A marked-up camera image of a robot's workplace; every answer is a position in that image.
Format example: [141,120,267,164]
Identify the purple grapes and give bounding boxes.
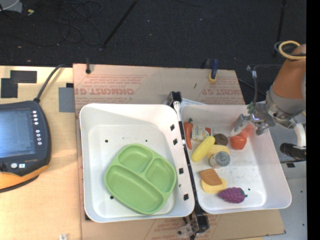
[217,186,249,204]

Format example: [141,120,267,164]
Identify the yellow toy food slice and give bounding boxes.
[201,177,228,195]

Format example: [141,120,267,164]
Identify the black cylinder on white bracket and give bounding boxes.
[279,122,307,162]

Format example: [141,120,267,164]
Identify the small grey can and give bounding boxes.
[208,150,231,170]

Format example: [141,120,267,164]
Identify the brown round toy food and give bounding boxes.
[213,133,229,147]

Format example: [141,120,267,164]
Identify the yellow round toy food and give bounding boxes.
[206,144,231,160]

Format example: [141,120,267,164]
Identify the white plastic tray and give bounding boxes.
[79,102,196,224]
[179,103,293,215]

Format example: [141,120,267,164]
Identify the brown cardboard board red print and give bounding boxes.
[72,63,287,240]

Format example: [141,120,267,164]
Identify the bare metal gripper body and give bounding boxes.
[249,100,296,130]

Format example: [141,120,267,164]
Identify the green divided plate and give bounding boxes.
[103,143,178,215]

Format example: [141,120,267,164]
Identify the yellow corn cob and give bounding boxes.
[190,135,216,163]

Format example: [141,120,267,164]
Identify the brown biscuit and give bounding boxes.
[199,168,223,187]

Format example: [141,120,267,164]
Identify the thin black and white rod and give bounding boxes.
[173,100,202,217]

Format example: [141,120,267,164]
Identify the white and yellow packet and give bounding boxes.
[190,124,214,143]

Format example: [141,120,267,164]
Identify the orange carrot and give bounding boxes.
[183,117,195,151]

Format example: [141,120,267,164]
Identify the black block with thin wires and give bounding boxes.
[167,91,183,107]
[194,213,210,233]

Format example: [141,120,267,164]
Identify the orange red toy pepper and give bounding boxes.
[229,135,248,151]

